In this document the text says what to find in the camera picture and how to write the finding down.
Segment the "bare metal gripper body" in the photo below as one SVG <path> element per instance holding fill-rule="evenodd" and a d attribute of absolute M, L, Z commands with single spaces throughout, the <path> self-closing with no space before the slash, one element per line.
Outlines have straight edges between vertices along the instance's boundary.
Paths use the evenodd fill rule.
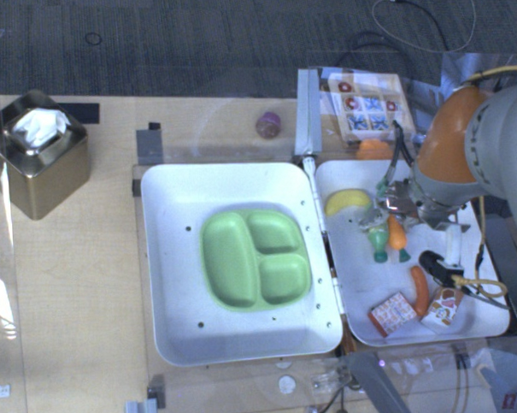
<path fill-rule="evenodd" d="M 380 207 L 390 215 L 397 215 L 401 219 L 418 218 L 417 206 L 410 197 L 408 179 L 395 180 L 388 186 L 382 184 L 376 198 Z"/>

